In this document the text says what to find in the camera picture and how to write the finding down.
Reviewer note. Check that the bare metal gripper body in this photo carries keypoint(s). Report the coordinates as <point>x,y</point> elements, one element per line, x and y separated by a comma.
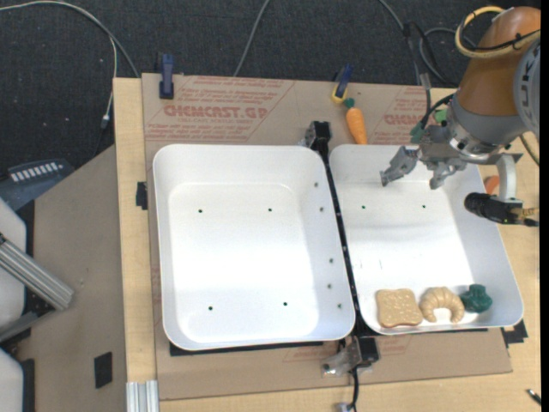
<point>444,146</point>

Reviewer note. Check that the black cylinder on white bracket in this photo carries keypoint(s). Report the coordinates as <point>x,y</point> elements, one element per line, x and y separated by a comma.
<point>486,206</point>

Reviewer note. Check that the orange toy carrot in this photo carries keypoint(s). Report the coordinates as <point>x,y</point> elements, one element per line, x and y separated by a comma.
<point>357,122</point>

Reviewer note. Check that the green toy broccoli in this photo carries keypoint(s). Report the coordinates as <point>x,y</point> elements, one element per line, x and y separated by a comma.
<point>476,299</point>

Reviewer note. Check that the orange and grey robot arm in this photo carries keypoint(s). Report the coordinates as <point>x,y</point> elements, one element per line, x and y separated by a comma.
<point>489,84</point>

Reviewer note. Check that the tan toy bread slice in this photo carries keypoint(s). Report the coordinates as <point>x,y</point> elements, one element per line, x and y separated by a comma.
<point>398,308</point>

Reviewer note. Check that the beige toy croissant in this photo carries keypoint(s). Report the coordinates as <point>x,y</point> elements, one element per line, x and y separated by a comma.
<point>439,301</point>

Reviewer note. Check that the thin black and white rod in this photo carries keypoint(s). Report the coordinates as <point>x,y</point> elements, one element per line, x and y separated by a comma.
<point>343,234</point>

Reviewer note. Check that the orange rounded toy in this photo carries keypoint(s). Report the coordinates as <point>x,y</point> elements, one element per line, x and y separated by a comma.
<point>491,183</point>

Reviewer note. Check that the white plastic tray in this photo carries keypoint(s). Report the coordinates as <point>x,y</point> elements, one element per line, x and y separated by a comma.
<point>244,247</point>
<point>412,247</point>

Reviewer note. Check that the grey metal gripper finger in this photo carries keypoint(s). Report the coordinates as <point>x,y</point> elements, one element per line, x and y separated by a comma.
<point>401,163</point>
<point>444,174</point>

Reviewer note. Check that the brown cardboard board red print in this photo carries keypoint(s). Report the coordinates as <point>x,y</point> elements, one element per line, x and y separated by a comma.
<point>274,105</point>

